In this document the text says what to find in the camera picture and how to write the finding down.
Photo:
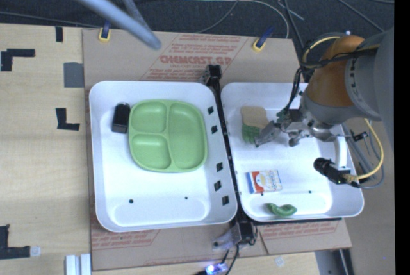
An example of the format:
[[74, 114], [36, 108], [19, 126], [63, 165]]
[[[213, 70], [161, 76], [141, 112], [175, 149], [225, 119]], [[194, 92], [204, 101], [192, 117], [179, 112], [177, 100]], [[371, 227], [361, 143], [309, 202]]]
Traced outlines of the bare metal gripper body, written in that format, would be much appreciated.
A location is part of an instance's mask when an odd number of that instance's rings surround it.
[[322, 142], [333, 142], [337, 135], [332, 133], [332, 125], [314, 118], [310, 111], [300, 109], [283, 109], [277, 114], [277, 123], [281, 131], [289, 134], [292, 131], [308, 131], [309, 138], [313, 137]]

